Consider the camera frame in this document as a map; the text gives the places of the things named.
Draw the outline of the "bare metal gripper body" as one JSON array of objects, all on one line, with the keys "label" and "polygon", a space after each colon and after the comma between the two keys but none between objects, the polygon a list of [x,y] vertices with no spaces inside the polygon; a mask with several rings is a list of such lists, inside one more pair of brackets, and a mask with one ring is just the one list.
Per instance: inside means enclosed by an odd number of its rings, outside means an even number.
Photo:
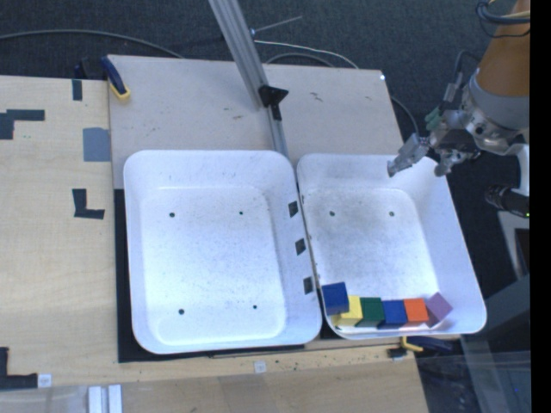
[{"label": "bare metal gripper body", "polygon": [[483,151],[509,156],[522,144],[522,134],[499,125],[478,108],[435,108],[429,114],[429,144],[442,156],[455,152],[470,158]]}]

